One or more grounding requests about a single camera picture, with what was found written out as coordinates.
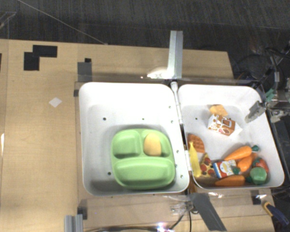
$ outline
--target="white tray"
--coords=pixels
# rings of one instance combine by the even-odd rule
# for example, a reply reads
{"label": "white tray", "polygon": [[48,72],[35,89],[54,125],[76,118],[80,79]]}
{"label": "white tray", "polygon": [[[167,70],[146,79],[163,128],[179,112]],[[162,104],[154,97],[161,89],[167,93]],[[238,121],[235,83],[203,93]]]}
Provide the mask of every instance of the white tray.
{"label": "white tray", "polygon": [[[266,114],[262,114],[248,124],[245,122],[249,108],[256,101],[261,101],[256,90],[243,86],[183,85],[178,90],[178,97],[186,137],[188,133],[193,133],[202,138],[211,160],[223,159],[244,145],[257,145],[260,148],[258,156],[263,158],[269,167],[268,182],[257,187],[273,188],[282,185],[285,177],[284,171]],[[211,116],[209,108],[214,104],[223,104],[229,113],[228,117],[235,120],[243,129],[238,135],[231,134],[228,137],[207,129],[208,119]],[[198,153],[199,160],[202,159],[202,156]],[[255,189],[256,185],[244,188]]]}
{"label": "white tray", "polygon": [[[90,194],[166,193],[187,188],[189,174],[176,104],[167,86],[87,83],[79,91],[79,103],[83,182]],[[177,167],[174,181],[165,188],[128,190],[120,186],[112,174],[110,150],[114,135],[121,130],[137,128],[159,130],[170,139]]]}
{"label": "white tray", "polygon": [[[186,135],[190,132],[200,136],[212,160],[221,159],[242,145],[260,147],[258,155],[266,160],[270,169],[269,181],[261,186],[239,188],[278,187],[283,183],[284,172],[266,115],[245,123],[249,108],[260,101],[255,90],[238,86],[183,85],[178,96]],[[79,91],[79,103],[83,182],[90,194],[170,193],[188,187],[188,167],[174,94],[170,88],[161,84],[87,83]],[[213,104],[225,106],[230,117],[243,128],[239,135],[228,137],[207,129],[208,109]],[[112,174],[110,149],[114,135],[121,130],[137,128],[159,130],[170,139],[176,175],[165,188],[128,190],[120,186]]]}

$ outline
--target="orange carrot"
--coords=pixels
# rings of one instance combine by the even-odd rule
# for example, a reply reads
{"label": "orange carrot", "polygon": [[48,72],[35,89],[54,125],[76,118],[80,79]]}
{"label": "orange carrot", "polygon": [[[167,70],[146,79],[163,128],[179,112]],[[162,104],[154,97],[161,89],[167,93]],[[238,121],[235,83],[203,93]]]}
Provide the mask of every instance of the orange carrot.
{"label": "orange carrot", "polygon": [[239,187],[245,183],[245,177],[242,175],[231,175],[215,182],[218,187]]}
{"label": "orange carrot", "polygon": [[252,165],[252,162],[255,160],[256,155],[257,155],[256,153],[252,153],[249,156],[241,159],[238,162],[237,167],[240,168],[240,170],[242,172],[247,171],[250,168],[250,166]]}
{"label": "orange carrot", "polygon": [[241,159],[247,156],[250,156],[252,151],[258,151],[258,146],[253,146],[253,148],[250,148],[249,146],[243,146],[237,149],[236,151],[229,154],[224,160],[237,160]]}

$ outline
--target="green plate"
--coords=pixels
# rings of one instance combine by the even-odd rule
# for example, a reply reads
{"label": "green plate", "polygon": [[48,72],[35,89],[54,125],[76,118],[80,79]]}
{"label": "green plate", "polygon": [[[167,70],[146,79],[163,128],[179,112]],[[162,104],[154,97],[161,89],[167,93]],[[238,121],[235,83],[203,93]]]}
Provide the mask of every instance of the green plate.
{"label": "green plate", "polygon": [[[160,139],[161,156],[144,153],[144,139],[149,133]],[[175,162],[171,143],[158,130],[130,129],[118,132],[112,140],[112,168],[117,183],[127,189],[162,188],[175,177]]]}

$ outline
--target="black cable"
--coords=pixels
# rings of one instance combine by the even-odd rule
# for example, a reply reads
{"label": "black cable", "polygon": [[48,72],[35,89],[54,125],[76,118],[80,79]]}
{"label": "black cable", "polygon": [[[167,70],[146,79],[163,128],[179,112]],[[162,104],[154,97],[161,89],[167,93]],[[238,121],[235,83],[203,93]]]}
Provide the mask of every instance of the black cable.
{"label": "black cable", "polygon": [[271,51],[272,53],[274,53],[275,55],[282,57],[282,58],[287,58],[290,60],[290,56],[287,54],[284,54],[280,51],[278,51],[277,49],[273,48],[273,47],[267,47],[265,50]]}
{"label": "black cable", "polygon": [[181,217],[179,218],[179,220],[177,220],[177,222],[176,222],[175,224],[173,224],[173,225],[170,227],[170,230],[174,229],[175,226],[176,226],[177,224],[179,224],[179,222],[183,219],[183,217],[184,217],[184,214],[181,215]]}
{"label": "black cable", "polygon": [[237,64],[240,64],[241,62],[243,62],[244,60],[246,60],[247,58],[266,58],[266,56],[264,55],[259,55],[259,54],[255,54],[255,53],[252,53],[252,54],[249,54],[245,57],[242,57],[241,59],[238,60]]}
{"label": "black cable", "polygon": [[188,211],[188,214],[189,214],[189,221],[190,221],[189,232],[191,232],[191,229],[192,229],[192,220],[191,220],[191,214],[190,214],[190,211]]}
{"label": "black cable", "polygon": [[277,71],[277,64],[276,64],[276,60],[273,56],[270,57],[271,58],[271,61],[273,63],[273,68],[274,68],[274,85],[273,85],[273,90],[277,91],[278,89],[278,83],[279,83],[279,80],[276,79],[276,73],[279,74],[279,72]]}

